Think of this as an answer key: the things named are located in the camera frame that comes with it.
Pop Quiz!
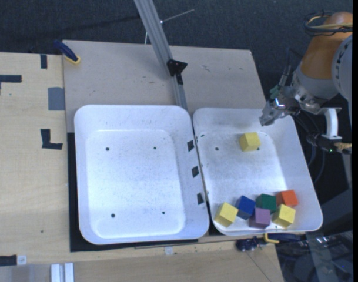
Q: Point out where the purple cube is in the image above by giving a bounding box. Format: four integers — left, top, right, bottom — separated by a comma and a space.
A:
248, 207, 272, 229

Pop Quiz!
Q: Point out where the black cylinder on white bracket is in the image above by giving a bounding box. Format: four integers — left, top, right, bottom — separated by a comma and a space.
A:
306, 107, 343, 153

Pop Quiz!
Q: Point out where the yellow cube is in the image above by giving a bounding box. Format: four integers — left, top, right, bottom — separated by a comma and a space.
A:
271, 203, 297, 229
239, 132, 262, 153
213, 202, 239, 229

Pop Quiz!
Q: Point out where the orange cube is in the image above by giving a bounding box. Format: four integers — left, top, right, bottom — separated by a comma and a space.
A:
276, 189, 299, 208

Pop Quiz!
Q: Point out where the blue cube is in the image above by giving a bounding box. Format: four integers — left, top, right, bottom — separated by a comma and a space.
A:
236, 195, 257, 220

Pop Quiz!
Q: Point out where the green cube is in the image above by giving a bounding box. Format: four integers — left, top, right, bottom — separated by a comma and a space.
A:
255, 193, 278, 213

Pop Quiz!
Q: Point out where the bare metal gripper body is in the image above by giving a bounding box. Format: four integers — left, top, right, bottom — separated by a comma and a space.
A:
273, 87, 323, 115

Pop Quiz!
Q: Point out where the white plastic tray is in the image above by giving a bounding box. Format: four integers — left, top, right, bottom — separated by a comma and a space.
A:
192, 107, 324, 237
73, 104, 210, 246

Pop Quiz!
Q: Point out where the pale wood board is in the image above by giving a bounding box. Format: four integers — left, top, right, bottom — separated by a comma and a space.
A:
62, 39, 286, 249

